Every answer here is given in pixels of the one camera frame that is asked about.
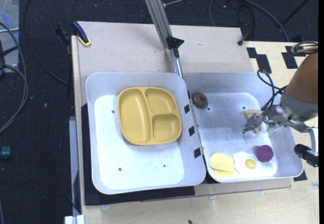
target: teal object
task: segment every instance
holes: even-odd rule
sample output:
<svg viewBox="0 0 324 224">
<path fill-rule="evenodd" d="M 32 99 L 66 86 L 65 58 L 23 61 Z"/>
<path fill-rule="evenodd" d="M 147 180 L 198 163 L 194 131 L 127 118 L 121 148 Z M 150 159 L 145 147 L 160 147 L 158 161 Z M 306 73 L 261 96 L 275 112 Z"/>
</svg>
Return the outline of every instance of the teal object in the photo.
<svg viewBox="0 0 324 224">
<path fill-rule="evenodd" d="M 8 160 L 12 158 L 11 147 L 10 146 L 2 146 L 0 151 L 1 160 Z"/>
</svg>

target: table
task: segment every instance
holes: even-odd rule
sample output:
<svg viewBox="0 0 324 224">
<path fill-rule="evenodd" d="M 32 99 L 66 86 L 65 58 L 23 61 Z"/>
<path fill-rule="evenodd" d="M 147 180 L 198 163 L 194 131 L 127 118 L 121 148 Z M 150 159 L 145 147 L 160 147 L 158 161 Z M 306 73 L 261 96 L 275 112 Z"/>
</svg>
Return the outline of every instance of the table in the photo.
<svg viewBox="0 0 324 224">
<path fill-rule="evenodd" d="M 90 47 L 83 47 L 76 36 L 72 37 L 78 176 L 81 210 L 86 223 L 319 223 L 319 192 L 313 188 L 316 184 L 312 185 L 312 182 L 318 183 L 318 168 L 307 164 L 306 181 L 282 178 L 231 184 L 204 182 L 194 188 L 193 197 L 112 204 L 109 210 L 102 210 L 108 207 L 86 206 L 81 106 L 87 101 L 87 77 L 95 72 L 172 72 L 172 64 L 170 54 L 163 51 L 154 25 L 79 24 L 92 42 Z M 291 43 L 246 42 L 238 46 L 239 28 L 172 25 L 171 29 L 174 37 L 185 40 L 179 48 L 185 81 L 197 72 L 256 71 L 258 56 L 250 59 L 247 47 L 252 48 L 249 49 L 250 57 L 253 52 L 266 53 L 277 85 L 287 84 L 295 72 L 287 69 L 282 56 L 286 46 L 293 45 Z M 302 60 L 303 57 L 296 58 L 297 64 Z M 318 126 L 318 119 L 311 123 Z M 307 135 L 294 130 L 293 134 L 297 143 L 310 146 Z M 215 195 L 215 200 L 208 200 L 208 196 L 214 199 Z"/>
</svg>

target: dark carpet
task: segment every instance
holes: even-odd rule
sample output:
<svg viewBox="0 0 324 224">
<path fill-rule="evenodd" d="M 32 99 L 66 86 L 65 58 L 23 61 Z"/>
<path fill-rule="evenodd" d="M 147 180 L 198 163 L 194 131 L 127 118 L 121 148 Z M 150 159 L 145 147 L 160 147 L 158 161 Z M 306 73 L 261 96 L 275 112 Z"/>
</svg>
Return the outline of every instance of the dark carpet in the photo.
<svg viewBox="0 0 324 224">
<path fill-rule="evenodd" d="M 167 6 L 169 23 L 211 26 L 210 1 L 186 0 Z M 318 40 L 318 0 L 250 1 L 285 22 L 289 40 L 298 35 L 303 40 Z M 273 19 L 248 3 L 214 0 L 211 17 L 216 26 L 241 27 L 248 40 L 287 40 Z M 16 121 L 0 136 L 0 146 L 10 145 L 13 154 L 12 160 L 0 161 L 5 223 L 63 223 L 64 216 L 72 215 L 62 188 L 59 152 L 64 127 L 74 114 L 73 90 L 44 70 L 26 35 L 47 70 L 68 82 L 70 55 L 57 39 L 55 28 L 63 23 L 72 34 L 71 23 L 76 20 L 152 23 L 144 0 L 20 0 L 20 44 L 27 66 L 29 98 Z M 0 125 L 18 108 L 22 88 L 23 80 L 17 74 L 6 74 L 0 80 Z M 62 144 L 62 173 L 70 193 L 68 131 Z"/>
</svg>

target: tray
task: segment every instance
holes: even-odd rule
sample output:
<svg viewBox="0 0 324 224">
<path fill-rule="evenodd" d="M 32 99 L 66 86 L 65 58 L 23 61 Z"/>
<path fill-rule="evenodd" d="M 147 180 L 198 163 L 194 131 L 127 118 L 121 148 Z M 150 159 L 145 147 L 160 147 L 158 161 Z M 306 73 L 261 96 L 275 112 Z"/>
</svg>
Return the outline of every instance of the tray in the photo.
<svg viewBox="0 0 324 224">
<path fill-rule="evenodd" d="M 260 162 L 258 171 L 216 177 L 214 170 L 206 164 L 210 176 L 220 183 L 232 183 L 272 178 L 296 177 L 303 171 L 302 160 L 294 153 L 296 145 L 289 127 L 268 129 L 262 123 L 257 134 L 248 131 L 242 134 L 246 123 L 244 110 L 260 110 L 271 97 L 271 87 L 265 85 L 255 73 L 198 73 L 188 79 L 191 95 L 203 93 L 208 99 L 204 109 L 193 105 L 199 135 L 206 162 L 213 153 L 231 157 L 244 152 L 253 157 L 255 149 L 269 145 L 274 156 L 267 163 Z"/>
<path fill-rule="evenodd" d="M 133 145 L 166 144 L 181 134 L 177 101 L 164 88 L 127 88 L 119 93 L 117 108 L 122 135 Z"/>
<path fill-rule="evenodd" d="M 134 146 L 122 136 L 117 98 L 131 87 L 166 89 L 175 98 L 182 122 L 178 139 Z M 174 73 L 104 73 L 86 81 L 92 181 L 103 194 L 195 186 L 206 176 L 184 80 Z"/>
</svg>

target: egg yolk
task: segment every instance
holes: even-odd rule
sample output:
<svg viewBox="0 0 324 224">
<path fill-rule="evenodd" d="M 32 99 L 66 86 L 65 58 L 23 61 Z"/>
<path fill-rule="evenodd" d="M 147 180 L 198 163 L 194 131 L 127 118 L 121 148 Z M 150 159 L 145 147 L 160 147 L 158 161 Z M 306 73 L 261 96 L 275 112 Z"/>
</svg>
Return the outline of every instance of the egg yolk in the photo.
<svg viewBox="0 0 324 224">
<path fill-rule="evenodd" d="M 247 166 L 247 168 L 249 168 L 249 169 L 253 169 L 253 168 L 255 168 L 255 161 L 253 160 L 253 159 L 247 159 L 246 161 L 245 161 L 245 165 Z"/>
</svg>

